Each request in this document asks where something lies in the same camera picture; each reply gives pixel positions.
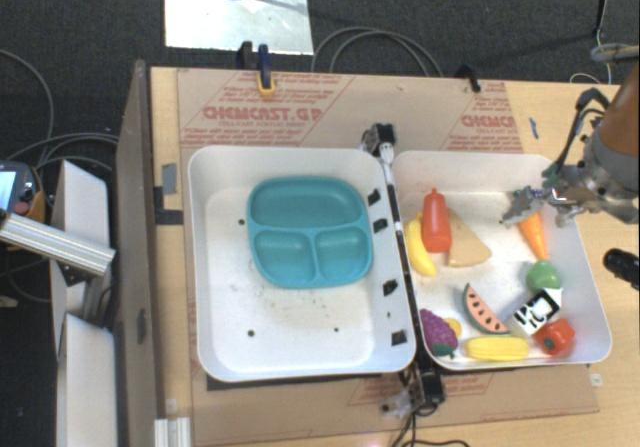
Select green pepper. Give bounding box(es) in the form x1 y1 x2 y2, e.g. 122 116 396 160
524 259 562 293

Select orange carrot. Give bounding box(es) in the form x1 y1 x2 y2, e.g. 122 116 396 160
517 210 550 262

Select thin black and white rod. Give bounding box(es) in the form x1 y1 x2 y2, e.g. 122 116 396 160
379 143 429 369

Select white carton with black print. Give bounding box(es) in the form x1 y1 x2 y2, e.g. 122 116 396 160
510 286 564 337

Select red-orange bottle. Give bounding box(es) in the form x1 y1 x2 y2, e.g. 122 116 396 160
420 187 453 254

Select yellow banana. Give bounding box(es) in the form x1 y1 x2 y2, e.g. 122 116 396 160
403 213 438 278

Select white plastic tray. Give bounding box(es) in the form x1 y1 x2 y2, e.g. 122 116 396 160
391 149 614 372
187 144 418 383

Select brown cardboard board red print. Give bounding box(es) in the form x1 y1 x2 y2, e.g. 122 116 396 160
176 68 600 437

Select purple grapes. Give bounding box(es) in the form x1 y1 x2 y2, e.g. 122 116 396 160
418 307 460 360

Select beige bread slice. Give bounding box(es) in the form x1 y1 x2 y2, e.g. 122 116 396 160
445 207 493 269

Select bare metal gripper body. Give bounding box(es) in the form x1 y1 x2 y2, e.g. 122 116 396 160
545 168 640 227

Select red-orange bell pepper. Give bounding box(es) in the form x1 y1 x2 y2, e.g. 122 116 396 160
533 318 576 356

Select watermelon slice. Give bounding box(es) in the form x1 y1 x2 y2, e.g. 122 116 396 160
460 282 511 337

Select black block with thin wires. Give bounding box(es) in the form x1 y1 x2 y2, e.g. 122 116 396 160
361 122 398 155
398 368 447 417

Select teal divided plate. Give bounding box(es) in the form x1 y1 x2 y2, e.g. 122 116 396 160
245 175 375 290

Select yellow corn cob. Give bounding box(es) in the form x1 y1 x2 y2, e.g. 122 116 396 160
464 335 530 363

